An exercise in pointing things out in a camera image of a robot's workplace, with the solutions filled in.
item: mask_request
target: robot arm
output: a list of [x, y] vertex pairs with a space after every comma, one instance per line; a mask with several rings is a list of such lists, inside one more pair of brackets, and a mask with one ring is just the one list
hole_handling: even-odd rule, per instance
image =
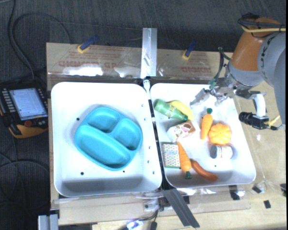
[[[202, 102], [209, 95], [216, 97], [216, 105], [222, 104], [227, 98], [239, 96], [255, 102], [257, 113], [242, 112], [240, 121], [257, 129], [270, 127], [269, 118], [265, 115], [265, 93], [254, 92], [251, 89], [262, 81], [274, 87], [276, 103], [282, 126], [286, 129], [286, 28], [265, 17], [246, 14], [238, 23], [244, 29], [236, 49], [224, 65], [224, 53], [220, 50], [220, 66], [216, 76], [209, 82], [209, 90], [203, 90], [196, 95], [190, 105]], [[226, 67], [224, 77], [219, 77]]]

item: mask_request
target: white tray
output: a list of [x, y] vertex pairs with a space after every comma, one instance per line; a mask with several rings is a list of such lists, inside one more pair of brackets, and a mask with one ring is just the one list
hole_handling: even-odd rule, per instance
[[[111, 107], [142, 129], [143, 142], [122, 170], [102, 168], [75, 147], [73, 137], [86, 115], [99, 106]], [[51, 91], [54, 185], [63, 196], [151, 192], [162, 174], [145, 90], [136, 84], [61, 82]]]
[[[176, 83], [157, 83], [151, 88], [151, 98], [154, 102], [156, 99], [162, 99], [165, 102], [179, 100], [189, 105], [194, 100], [195, 95], [202, 89], [208, 89], [208, 85], [199, 84], [176, 84]], [[232, 99], [225, 100], [222, 105], [215, 106], [216, 98], [210, 96], [207, 101], [192, 109], [194, 121], [192, 121], [196, 132], [192, 136], [183, 138], [180, 142], [185, 148], [190, 159], [197, 160], [199, 164], [218, 176], [218, 180], [211, 182], [200, 175], [193, 169], [191, 170], [192, 179], [185, 179], [185, 173], [180, 169], [165, 168], [167, 181], [176, 188], [185, 187], [207, 187], [207, 186], [224, 186], [233, 184], [249, 184], [256, 177], [256, 169], [251, 157], [251, 153], [242, 130], [241, 123], [238, 119], [238, 113]], [[213, 109], [212, 116], [214, 123], [222, 122], [231, 128], [232, 138], [230, 144], [234, 147], [234, 156], [230, 160], [212, 159], [209, 154], [211, 144], [208, 138], [200, 139], [200, 124], [202, 116], [206, 109]], [[176, 124], [182, 123], [178, 119], [169, 119], [165, 115], [155, 111], [156, 127], [160, 142], [170, 142], [166, 131]]]

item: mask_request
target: hot dog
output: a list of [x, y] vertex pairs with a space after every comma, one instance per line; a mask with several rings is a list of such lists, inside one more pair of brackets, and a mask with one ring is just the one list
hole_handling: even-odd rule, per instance
[[217, 180], [216, 174], [212, 174], [212, 173], [204, 170], [197, 161], [193, 160], [191, 162], [191, 166], [200, 176], [202, 176], [202, 177], [204, 177], [210, 181], [213, 181], [213, 182], [215, 182]]

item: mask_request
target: gray floor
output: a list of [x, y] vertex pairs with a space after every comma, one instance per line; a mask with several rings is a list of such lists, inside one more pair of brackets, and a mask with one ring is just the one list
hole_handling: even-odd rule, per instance
[[[237, 20], [248, 12], [286, 24], [286, 0], [10, 0], [0, 2], [0, 83], [30, 73], [20, 51], [13, 51], [8, 25], [34, 70], [45, 80], [46, 42], [81, 43], [78, 24], [107, 28], [158, 29], [159, 48], [233, 51], [243, 30]], [[70, 38], [58, 21], [66, 25]], [[125, 35], [104, 33], [103, 42], [122, 44]], [[141, 46], [138, 41], [134, 46]], [[14, 140], [0, 118], [0, 230], [37, 229], [48, 213], [48, 134]]]

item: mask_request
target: orange pumpkin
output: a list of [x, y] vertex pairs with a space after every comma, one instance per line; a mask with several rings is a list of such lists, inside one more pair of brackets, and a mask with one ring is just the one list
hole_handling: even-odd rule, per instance
[[218, 123], [211, 126], [208, 137], [211, 143], [215, 145], [224, 145], [230, 142], [231, 131], [229, 126]]

